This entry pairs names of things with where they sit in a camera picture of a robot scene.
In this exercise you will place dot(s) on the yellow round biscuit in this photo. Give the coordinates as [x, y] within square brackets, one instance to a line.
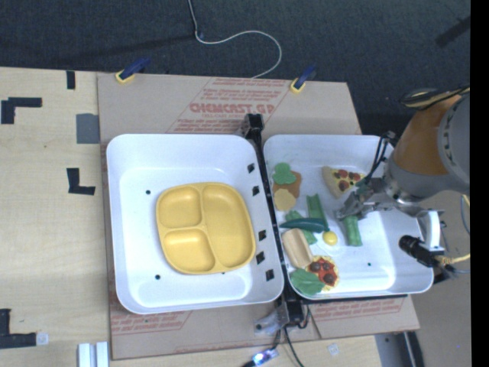
[284, 200]

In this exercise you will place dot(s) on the brown toast slice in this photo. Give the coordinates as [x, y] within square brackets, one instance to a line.
[294, 186]

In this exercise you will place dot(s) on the pizza slice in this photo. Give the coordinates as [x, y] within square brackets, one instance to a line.
[338, 180]

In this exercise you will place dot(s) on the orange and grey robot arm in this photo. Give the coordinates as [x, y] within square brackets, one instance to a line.
[420, 147]

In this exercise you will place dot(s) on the yellow lemon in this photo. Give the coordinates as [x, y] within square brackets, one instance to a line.
[330, 238]

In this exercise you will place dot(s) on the thin black rod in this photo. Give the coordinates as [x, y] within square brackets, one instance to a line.
[269, 193]

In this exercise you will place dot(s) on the dark green chili pepper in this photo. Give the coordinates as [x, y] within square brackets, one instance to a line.
[303, 224]

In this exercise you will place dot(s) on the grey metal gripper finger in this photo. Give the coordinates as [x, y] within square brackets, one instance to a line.
[348, 206]
[366, 210]

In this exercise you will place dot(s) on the yellow divided plate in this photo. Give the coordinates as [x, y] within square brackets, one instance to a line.
[225, 220]

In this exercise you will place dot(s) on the white plastic tray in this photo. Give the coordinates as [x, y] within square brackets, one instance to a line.
[386, 251]
[137, 212]

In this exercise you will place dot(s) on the brown cardboard board red print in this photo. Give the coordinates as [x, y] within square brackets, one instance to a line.
[160, 101]

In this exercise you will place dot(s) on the green lettuce leaf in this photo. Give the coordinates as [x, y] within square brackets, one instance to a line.
[305, 282]
[282, 172]

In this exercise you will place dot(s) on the green celery stick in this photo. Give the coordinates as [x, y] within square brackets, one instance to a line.
[353, 233]
[316, 206]

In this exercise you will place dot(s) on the black cylinder on white bracket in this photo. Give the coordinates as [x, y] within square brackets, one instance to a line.
[416, 249]

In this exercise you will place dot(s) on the beige bread roll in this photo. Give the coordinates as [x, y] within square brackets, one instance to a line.
[297, 247]

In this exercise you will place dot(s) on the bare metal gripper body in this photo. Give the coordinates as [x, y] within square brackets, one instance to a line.
[382, 195]

